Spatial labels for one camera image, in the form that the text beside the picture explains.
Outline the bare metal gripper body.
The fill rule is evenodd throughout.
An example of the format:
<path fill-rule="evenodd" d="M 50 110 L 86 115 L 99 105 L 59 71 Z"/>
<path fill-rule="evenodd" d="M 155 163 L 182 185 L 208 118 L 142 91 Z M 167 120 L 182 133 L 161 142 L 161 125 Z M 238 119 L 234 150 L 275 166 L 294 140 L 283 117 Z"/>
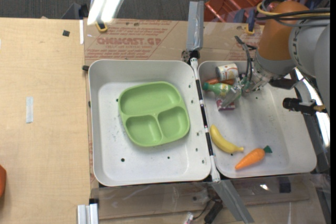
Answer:
<path fill-rule="evenodd" d="M 250 93 L 259 90 L 274 76 L 274 73 L 269 72 L 260 66 L 253 66 L 252 70 L 249 71 L 248 74 L 243 75 L 243 78 L 240 80 L 239 84 L 243 92 Z"/>

